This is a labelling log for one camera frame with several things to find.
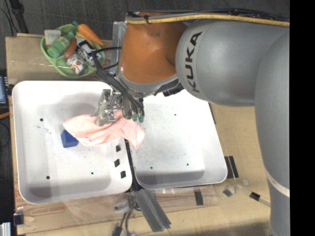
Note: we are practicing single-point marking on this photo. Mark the yellow banana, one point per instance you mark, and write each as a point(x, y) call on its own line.
point(83, 38)

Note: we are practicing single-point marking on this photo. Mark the orange carrot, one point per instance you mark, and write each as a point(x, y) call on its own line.
point(89, 33)

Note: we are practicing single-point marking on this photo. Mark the blue cube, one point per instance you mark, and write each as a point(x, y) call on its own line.
point(67, 140)

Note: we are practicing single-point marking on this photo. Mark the green divided plate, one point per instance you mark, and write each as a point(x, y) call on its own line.
point(62, 69)

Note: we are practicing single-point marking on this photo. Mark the brown cardboard board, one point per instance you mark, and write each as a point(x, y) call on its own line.
point(241, 136)

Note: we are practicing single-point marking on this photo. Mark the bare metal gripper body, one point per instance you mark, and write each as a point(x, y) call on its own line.
point(115, 102)

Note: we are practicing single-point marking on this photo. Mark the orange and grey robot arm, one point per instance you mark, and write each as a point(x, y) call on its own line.
point(221, 63)

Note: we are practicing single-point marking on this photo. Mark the green bottle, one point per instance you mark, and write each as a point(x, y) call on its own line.
point(57, 47)

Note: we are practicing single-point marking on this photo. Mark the white can with red print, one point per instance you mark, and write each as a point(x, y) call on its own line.
point(76, 64)

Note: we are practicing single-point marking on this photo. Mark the pink cloth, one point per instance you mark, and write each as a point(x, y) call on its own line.
point(108, 131)

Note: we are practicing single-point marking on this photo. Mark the white packet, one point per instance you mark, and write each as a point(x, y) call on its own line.
point(51, 37)

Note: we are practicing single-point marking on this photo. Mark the white plastic tray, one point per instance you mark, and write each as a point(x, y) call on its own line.
point(172, 144)
point(61, 171)

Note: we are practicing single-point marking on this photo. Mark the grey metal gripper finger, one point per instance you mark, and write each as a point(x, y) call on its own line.
point(110, 115)
point(99, 119)

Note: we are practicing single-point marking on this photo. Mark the brown sausage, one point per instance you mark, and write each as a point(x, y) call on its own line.
point(71, 48)

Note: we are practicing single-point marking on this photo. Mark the black and white carton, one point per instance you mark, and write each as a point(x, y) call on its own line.
point(86, 51)

